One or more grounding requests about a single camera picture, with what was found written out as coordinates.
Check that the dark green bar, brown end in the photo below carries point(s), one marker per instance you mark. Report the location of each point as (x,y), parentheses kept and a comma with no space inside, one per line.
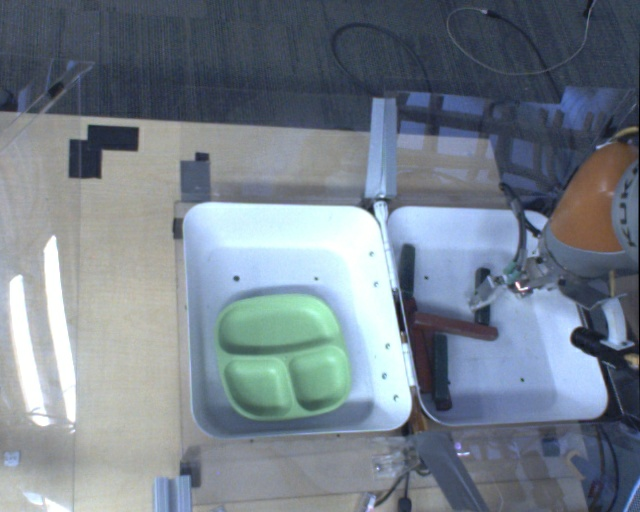
(441,365)

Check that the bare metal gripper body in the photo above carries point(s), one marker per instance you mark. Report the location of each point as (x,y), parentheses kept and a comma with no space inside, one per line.
(535,278)

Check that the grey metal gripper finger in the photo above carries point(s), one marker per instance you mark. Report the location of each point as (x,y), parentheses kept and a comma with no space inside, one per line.
(479,300)
(487,285)

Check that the black cylinder on white bracket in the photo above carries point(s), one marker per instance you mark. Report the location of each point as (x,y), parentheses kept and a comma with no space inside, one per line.
(612,330)

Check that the green divided plate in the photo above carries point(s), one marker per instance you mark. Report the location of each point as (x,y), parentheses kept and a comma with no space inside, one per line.
(280,350)

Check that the dark green rectangular bar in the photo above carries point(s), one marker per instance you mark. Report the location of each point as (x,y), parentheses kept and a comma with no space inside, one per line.
(407,267)
(483,316)

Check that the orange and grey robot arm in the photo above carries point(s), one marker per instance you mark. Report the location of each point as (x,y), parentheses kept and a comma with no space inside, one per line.
(582,210)

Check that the white plastic tray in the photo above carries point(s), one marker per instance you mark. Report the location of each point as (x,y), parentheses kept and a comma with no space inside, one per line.
(520,370)
(280,250)

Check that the reddish brown rectangular bar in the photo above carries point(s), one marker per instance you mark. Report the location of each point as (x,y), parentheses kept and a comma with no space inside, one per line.
(422,362)
(455,327)

